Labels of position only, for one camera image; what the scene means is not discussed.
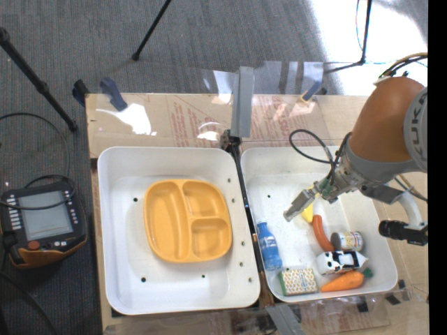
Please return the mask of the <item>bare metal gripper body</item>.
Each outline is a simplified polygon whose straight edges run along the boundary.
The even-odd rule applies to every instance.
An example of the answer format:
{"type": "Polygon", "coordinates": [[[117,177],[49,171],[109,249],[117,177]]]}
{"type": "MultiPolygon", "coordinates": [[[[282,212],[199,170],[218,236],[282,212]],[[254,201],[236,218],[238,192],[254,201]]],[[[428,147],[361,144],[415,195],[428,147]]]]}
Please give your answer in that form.
{"type": "Polygon", "coordinates": [[[365,182],[365,176],[353,167],[352,162],[342,158],[325,178],[314,182],[313,192],[328,202],[335,202],[340,195],[358,190],[365,182]]]}

